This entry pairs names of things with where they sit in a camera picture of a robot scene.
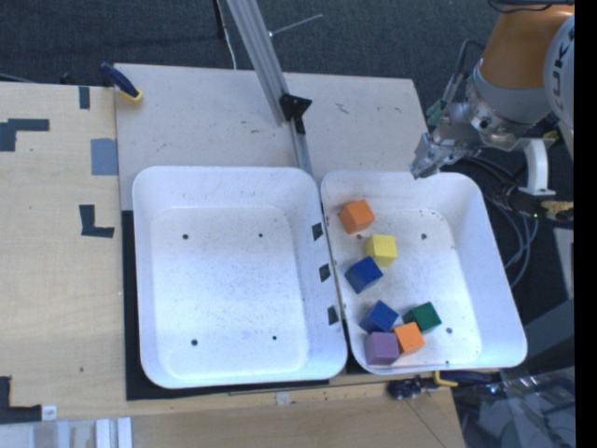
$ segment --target metal bracket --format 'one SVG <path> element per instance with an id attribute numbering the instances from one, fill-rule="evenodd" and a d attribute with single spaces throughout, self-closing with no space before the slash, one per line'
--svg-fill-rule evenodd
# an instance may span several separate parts
<path id="1" fill-rule="evenodd" d="M 538 138 L 522 138 L 519 144 L 529 168 L 527 185 L 519 190 L 533 196 L 553 196 L 555 191 L 548 189 L 549 163 L 546 143 Z"/>
<path id="2" fill-rule="evenodd" d="M 305 134 L 305 125 L 302 122 L 302 115 L 311 106 L 312 100 L 293 96 L 285 93 L 280 97 L 280 106 L 284 112 L 286 121 L 293 119 L 295 121 L 295 130 L 298 134 Z"/>

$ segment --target black tape marking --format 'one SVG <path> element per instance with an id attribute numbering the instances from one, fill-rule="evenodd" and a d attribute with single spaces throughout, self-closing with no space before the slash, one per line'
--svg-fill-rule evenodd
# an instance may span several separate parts
<path id="1" fill-rule="evenodd" d="M 90 89 L 87 86 L 78 87 L 78 107 L 90 109 Z"/>
<path id="2" fill-rule="evenodd" d="M 118 175 L 118 149 L 114 139 L 91 140 L 91 174 Z"/>
<path id="3" fill-rule="evenodd" d="M 0 123 L 0 151 L 14 151 L 17 133 L 8 123 Z"/>
<path id="4" fill-rule="evenodd" d="M 17 131 L 49 131 L 49 119 L 8 119 L 0 123 L 0 151 L 15 151 Z"/>
<path id="5" fill-rule="evenodd" d="M 333 305 L 330 305 L 329 307 L 327 307 L 327 324 L 334 325 L 339 320 L 340 320 L 340 318 L 338 317 L 336 308 Z"/>
<path id="6" fill-rule="evenodd" d="M 10 406 L 10 377 L 0 377 L 0 425 L 40 422 L 41 405 L 33 407 Z"/>
<path id="7" fill-rule="evenodd" d="M 322 265 L 319 268 L 319 278 L 322 282 L 327 280 L 327 278 L 331 275 L 331 271 L 329 270 L 329 264 Z"/>
<path id="8" fill-rule="evenodd" d="M 83 224 L 81 235 L 109 238 L 114 236 L 114 228 L 98 228 L 95 226 L 95 206 L 93 204 L 81 204 L 78 209 Z"/>
<path id="9" fill-rule="evenodd" d="M 322 235 L 324 235 L 324 228 L 322 227 L 321 222 L 318 222 L 317 224 L 313 224 L 311 229 L 313 231 L 313 240 L 314 241 L 316 241 Z"/>
<path id="10" fill-rule="evenodd" d="M 15 131 L 49 131 L 49 119 L 8 119 Z"/>

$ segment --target gray metal rod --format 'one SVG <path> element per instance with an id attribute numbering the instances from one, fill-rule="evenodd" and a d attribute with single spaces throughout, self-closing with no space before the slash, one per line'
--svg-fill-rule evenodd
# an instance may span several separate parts
<path id="1" fill-rule="evenodd" d="M 261 87 L 270 104 L 271 111 L 278 124 L 286 122 L 280 98 L 288 94 L 288 85 L 282 73 L 275 50 L 270 39 L 270 32 L 265 26 L 257 0 L 226 0 L 232 17 L 236 22 L 244 46 L 255 68 Z M 290 121 L 298 167 L 312 175 L 311 159 L 304 134 L 297 133 L 295 122 Z"/>

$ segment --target orange cube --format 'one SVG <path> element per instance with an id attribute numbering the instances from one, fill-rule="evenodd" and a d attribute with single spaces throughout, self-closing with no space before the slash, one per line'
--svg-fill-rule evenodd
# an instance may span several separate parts
<path id="1" fill-rule="evenodd" d="M 398 338 L 401 354 L 413 352 L 425 345 L 425 340 L 416 322 L 394 327 L 394 333 Z"/>
<path id="2" fill-rule="evenodd" d="M 367 201 L 360 199 L 346 204 L 340 211 L 340 220 L 344 229 L 349 233 L 363 231 L 375 220 L 375 215 Z"/>

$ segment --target white cable holder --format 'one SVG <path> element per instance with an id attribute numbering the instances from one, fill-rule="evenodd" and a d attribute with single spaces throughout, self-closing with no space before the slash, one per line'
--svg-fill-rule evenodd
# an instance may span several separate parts
<path id="1" fill-rule="evenodd" d="M 291 101 L 298 100 L 299 102 L 309 100 L 300 99 L 289 94 L 282 68 L 271 43 L 270 32 L 265 26 L 257 0 L 226 1 L 275 120 L 279 125 L 286 121 L 290 123 L 298 167 L 312 175 L 307 139 L 301 118 L 306 107 L 298 105 L 295 108 L 297 111 L 288 112 L 287 109 L 283 108 L 282 103 L 283 98 L 291 98 Z"/>
<path id="2" fill-rule="evenodd" d="M 548 189 L 548 151 L 545 142 L 539 138 L 522 138 L 519 147 L 527 160 L 528 179 L 520 191 L 533 196 L 551 196 L 555 191 Z"/>

